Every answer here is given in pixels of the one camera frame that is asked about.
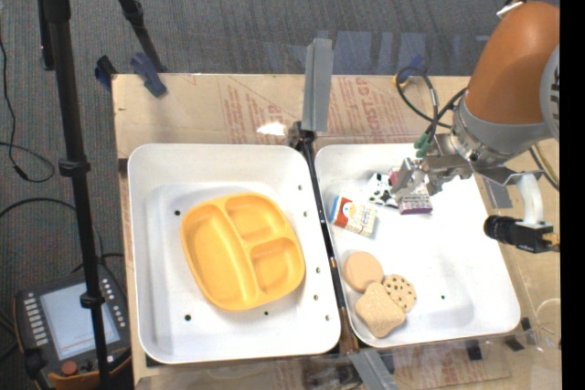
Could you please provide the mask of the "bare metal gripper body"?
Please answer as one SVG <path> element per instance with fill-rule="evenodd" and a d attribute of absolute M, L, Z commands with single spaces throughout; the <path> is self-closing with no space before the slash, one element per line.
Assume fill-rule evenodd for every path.
<path fill-rule="evenodd" d="M 429 175 L 441 175 L 445 183 L 455 177 L 468 179 L 474 165 L 485 151 L 485 146 L 467 133 L 437 133 L 420 160 L 420 168 Z"/>

